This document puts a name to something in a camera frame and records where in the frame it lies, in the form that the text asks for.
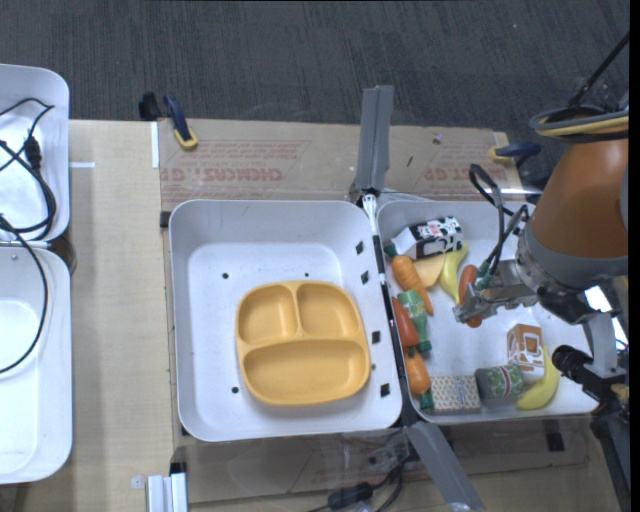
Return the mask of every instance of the yellow cable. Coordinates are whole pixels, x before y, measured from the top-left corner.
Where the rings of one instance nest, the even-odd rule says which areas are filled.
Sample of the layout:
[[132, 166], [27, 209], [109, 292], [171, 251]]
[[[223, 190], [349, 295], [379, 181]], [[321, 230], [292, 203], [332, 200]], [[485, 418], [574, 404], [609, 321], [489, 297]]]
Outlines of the yellow cable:
[[605, 128], [615, 128], [629, 124], [629, 116], [607, 119], [605, 121], [594, 121], [593, 123], [577, 124], [574, 126], [564, 126], [562, 128], [539, 128], [536, 132], [542, 136], [554, 137], [556, 135], [576, 135], [590, 134]]

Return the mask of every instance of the orange divided dish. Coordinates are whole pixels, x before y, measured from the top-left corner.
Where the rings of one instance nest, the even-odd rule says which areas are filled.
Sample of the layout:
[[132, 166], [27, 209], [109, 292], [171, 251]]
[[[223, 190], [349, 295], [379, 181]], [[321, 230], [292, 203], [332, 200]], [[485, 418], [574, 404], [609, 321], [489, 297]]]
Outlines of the orange divided dish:
[[332, 283], [282, 281], [253, 288], [240, 300], [235, 326], [244, 381], [267, 404], [339, 400], [369, 378], [360, 314]]

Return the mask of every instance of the wooden surface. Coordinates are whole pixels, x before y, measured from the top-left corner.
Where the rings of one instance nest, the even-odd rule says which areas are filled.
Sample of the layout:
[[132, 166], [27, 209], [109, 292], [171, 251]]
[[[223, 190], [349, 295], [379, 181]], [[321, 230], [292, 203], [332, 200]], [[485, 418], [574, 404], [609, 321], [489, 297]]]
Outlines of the wooden surface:
[[[150, 140], [148, 123], [70, 123], [71, 161], [95, 162], [71, 171], [78, 258], [71, 280], [74, 444], [58, 473], [19, 487], [15, 512], [141, 512], [144, 490], [132, 488], [140, 481], [132, 477], [168, 472], [167, 312], [159, 176]], [[583, 439], [584, 464], [473, 476], [487, 510], [617, 510], [600, 445], [586, 429]], [[379, 499], [389, 492], [381, 490]], [[304, 511], [324, 499], [284, 496], [192, 509]], [[432, 482], [415, 482], [391, 510], [449, 509]]]

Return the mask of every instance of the white plastic tray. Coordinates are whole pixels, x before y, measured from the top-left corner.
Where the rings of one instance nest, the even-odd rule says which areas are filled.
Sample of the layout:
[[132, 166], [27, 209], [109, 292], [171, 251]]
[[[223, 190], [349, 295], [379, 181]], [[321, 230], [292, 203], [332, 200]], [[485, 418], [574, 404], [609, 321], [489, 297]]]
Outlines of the white plastic tray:
[[[57, 203], [47, 235], [53, 239], [69, 223], [69, 89], [49, 70], [0, 64], [0, 112], [30, 97], [54, 105], [34, 131], [42, 154], [41, 172]], [[42, 110], [38, 103], [28, 102], [0, 116], [0, 139], [17, 152]], [[9, 160], [0, 149], [0, 165]], [[0, 172], [0, 211], [15, 227], [36, 224], [47, 214], [38, 184], [16, 162]], [[13, 238], [0, 230], [0, 241]], [[0, 374], [0, 484], [50, 476], [65, 462], [72, 445], [70, 275], [58, 256], [44, 249], [34, 251], [48, 282], [47, 315], [33, 352]], [[41, 277], [26, 249], [0, 247], [0, 367], [14, 362], [33, 341], [42, 300]]]
[[[375, 430], [397, 420], [400, 385], [362, 210], [341, 201], [196, 200], [174, 210], [169, 234], [178, 409], [189, 433], [231, 441]], [[255, 286], [294, 279], [329, 281], [356, 302], [372, 371], [355, 395], [269, 406], [245, 387], [234, 340], [238, 301]]]
[[[519, 206], [511, 205], [513, 210]], [[495, 246], [498, 236], [497, 211], [487, 202], [391, 201], [378, 212], [380, 236], [384, 243], [408, 225], [445, 215], [453, 215], [458, 219], [464, 239], [469, 243], [469, 252], [460, 270], [470, 263], [480, 265]], [[502, 257], [512, 258], [516, 244], [517, 239], [509, 237]], [[397, 295], [402, 289], [393, 278], [390, 266], [387, 269], [390, 292]], [[477, 368], [506, 364], [507, 331], [517, 323], [540, 326], [543, 342], [550, 354], [563, 344], [590, 353], [582, 327], [567, 324], [539, 305], [511, 311], [501, 308], [496, 316], [483, 320], [480, 327], [472, 329], [456, 322], [452, 312], [455, 306], [453, 299], [442, 288], [435, 285], [428, 292], [434, 307], [434, 315], [429, 318], [428, 324], [433, 349], [425, 362], [431, 376], [473, 375]], [[504, 405], [483, 406], [479, 413], [473, 414], [433, 415], [421, 412], [419, 402], [415, 398], [413, 401], [416, 411], [423, 418], [441, 424], [582, 414], [590, 412], [597, 405], [582, 391], [580, 385], [566, 378], [560, 379], [558, 390], [549, 405], [535, 411], [520, 411], [514, 405]]]

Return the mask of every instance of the speckled box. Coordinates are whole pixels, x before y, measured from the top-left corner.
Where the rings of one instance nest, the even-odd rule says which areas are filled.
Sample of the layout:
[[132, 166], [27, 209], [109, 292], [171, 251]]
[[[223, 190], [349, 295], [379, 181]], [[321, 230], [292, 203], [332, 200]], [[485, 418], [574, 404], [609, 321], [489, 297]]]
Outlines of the speckled box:
[[431, 378], [433, 414], [470, 413], [480, 410], [478, 386], [473, 375], [445, 375]]

